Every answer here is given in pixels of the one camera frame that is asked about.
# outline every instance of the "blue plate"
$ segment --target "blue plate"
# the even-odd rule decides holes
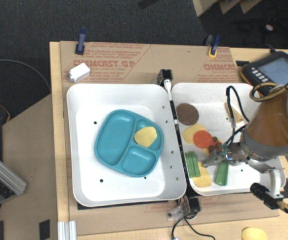
[[[144,127],[154,127],[157,138],[149,147],[134,140],[135,133]],[[158,125],[128,110],[115,110],[105,119],[95,142],[96,157],[107,167],[120,173],[142,177],[155,168],[164,144]]]

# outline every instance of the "brown circle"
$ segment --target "brown circle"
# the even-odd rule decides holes
[[[199,119],[198,110],[188,103],[182,103],[176,107],[178,121],[184,125],[194,125]]]

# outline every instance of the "blue clamp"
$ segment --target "blue clamp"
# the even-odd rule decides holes
[[[217,48],[219,45],[219,35],[215,35],[212,46],[209,48],[208,57],[214,59],[217,55]]]
[[[86,38],[86,28],[82,27],[79,31],[78,44],[76,45],[75,54],[78,54],[78,55],[84,54],[85,38]]]

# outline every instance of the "dark background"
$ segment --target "dark background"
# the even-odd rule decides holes
[[[76,41],[81,27],[86,41],[203,45],[220,35],[220,46],[288,49],[288,17],[263,38],[262,24],[233,21],[288,15],[288,0],[263,0],[244,14],[239,5],[223,15],[218,3],[200,17],[192,0],[160,0],[140,8],[143,0],[0,0],[0,59],[35,68],[50,84],[49,42]],[[49,94],[32,69],[0,62],[0,103],[14,117]]]

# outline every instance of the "white connector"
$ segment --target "white connector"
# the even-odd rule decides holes
[[[66,77],[70,83],[77,83],[88,77],[89,74],[90,68],[85,63],[81,63],[78,66],[72,68]]]

